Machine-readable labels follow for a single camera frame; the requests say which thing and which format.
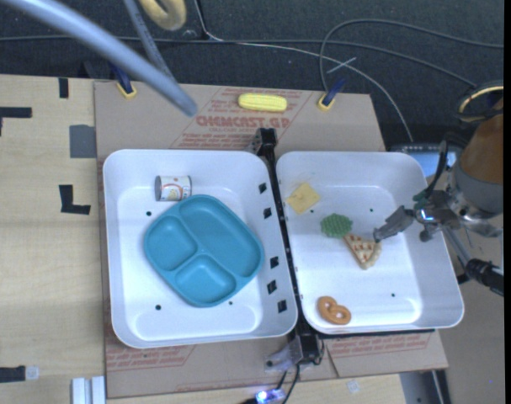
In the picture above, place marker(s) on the yellow corn cob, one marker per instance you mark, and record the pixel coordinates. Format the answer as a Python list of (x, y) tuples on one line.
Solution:
[(262, 102)]

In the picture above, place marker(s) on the orange pretzel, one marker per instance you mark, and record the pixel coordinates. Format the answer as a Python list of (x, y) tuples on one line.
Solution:
[(333, 310)]

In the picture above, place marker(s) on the brown cardboard board red print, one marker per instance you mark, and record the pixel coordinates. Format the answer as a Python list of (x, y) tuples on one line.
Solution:
[(145, 120)]

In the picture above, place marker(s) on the pizza slice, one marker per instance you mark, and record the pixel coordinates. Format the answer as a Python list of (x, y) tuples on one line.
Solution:
[(363, 251)]

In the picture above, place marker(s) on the small white can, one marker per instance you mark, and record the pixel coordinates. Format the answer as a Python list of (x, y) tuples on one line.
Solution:
[(173, 188)]

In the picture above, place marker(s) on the blue divided plate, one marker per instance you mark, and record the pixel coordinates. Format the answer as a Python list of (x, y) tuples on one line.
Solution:
[(204, 248)]

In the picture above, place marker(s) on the white plastic tray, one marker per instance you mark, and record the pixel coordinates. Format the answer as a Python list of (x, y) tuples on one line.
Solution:
[(406, 276), (129, 267)]

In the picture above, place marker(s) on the green toy lettuce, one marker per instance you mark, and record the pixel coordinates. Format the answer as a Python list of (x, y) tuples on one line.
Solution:
[(336, 225)]

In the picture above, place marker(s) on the yellow cheese slice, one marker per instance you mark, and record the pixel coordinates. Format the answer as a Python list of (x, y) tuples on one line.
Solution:
[(302, 198)]

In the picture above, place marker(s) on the black cylinder on white bracket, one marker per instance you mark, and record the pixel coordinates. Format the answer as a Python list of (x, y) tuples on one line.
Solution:
[(486, 272)]

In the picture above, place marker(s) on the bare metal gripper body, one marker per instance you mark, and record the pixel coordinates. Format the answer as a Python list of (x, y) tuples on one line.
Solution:
[(444, 215)]

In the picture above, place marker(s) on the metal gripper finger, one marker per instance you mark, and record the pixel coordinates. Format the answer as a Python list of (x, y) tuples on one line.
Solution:
[(393, 224)]

